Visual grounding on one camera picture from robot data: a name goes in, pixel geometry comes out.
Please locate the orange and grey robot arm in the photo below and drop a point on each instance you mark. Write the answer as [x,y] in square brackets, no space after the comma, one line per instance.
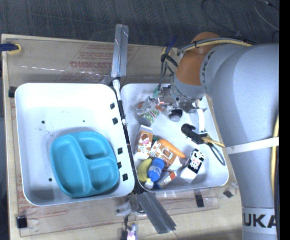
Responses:
[240,89]

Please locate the blue bottle white cap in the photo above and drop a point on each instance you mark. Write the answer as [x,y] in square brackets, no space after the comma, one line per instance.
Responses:
[156,169]

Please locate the brown cardboard board red print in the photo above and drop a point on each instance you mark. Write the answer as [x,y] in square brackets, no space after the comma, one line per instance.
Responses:
[59,59]

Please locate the white carton cow print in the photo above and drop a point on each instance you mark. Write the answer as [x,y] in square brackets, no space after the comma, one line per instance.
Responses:
[194,164]

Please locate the white carton house print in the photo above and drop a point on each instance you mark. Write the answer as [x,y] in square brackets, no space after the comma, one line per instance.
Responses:
[143,141]

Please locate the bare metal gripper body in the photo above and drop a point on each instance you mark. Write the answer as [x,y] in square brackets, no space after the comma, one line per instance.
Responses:
[171,97]

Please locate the blue divided plate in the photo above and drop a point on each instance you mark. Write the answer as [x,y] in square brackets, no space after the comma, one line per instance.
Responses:
[84,164]

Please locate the small dark can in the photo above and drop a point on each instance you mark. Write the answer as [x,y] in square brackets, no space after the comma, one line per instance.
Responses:
[176,114]

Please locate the yellow banana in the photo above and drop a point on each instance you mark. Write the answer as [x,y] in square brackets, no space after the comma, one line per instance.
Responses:
[143,170]

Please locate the orange carrot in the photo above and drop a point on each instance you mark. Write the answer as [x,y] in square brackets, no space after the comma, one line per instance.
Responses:
[171,146]

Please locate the white plastic tray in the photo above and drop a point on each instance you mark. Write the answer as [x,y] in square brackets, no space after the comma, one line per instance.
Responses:
[210,169]
[59,104]

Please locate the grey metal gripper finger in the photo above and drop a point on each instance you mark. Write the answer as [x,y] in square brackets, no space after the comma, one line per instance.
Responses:
[142,110]
[151,101]

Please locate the brown and white carton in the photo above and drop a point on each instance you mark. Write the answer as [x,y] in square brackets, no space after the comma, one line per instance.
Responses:
[164,156]

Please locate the small orange and white carton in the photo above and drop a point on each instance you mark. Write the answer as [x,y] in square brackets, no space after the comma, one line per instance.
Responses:
[167,179]

